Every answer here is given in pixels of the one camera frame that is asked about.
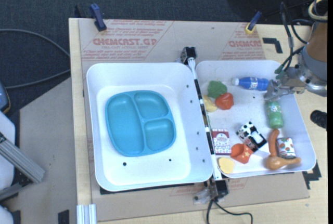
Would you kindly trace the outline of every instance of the red tomato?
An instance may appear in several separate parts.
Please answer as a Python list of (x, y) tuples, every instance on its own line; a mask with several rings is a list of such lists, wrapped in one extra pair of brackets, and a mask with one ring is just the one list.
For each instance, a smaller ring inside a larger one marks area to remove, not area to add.
[(234, 105), (234, 97), (231, 93), (224, 93), (216, 98), (215, 104), (222, 110), (228, 110)]

